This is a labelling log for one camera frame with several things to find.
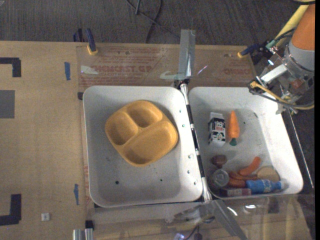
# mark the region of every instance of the carrot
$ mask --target carrot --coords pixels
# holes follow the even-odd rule
[[[230,178],[228,182],[228,186],[234,187],[234,188],[245,188],[246,182],[241,179]]]
[[[234,110],[231,111],[227,133],[228,136],[231,138],[230,145],[237,145],[236,139],[239,138],[240,127],[236,116],[236,112]]]
[[[242,180],[242,181],[249,181],[249,180],[255,181],[255,180],[258,179],[258,177],[256,175],[253,175],[253,176],[242,176],[239,173],[236,173],[234,171],[230,171],[229,172],[229,177],[232,178],[232,179],[235,179],[235,180]]]
[[[252,163],[248,167],[239,170],[238,174],[240,174],[241,176],[248,176],[252,174],[256,169],[259,168],[260,163],[261,163],[261,158],[259,156],[256,156],[253,159]]]

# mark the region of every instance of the blue tape strip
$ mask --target blue tape strip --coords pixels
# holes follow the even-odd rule
[[[71,78],[70,78],[71,71],[70,71],[70,63],[69,62],[64,63],[64,72],[65,72],[66,80],[71,80]]]

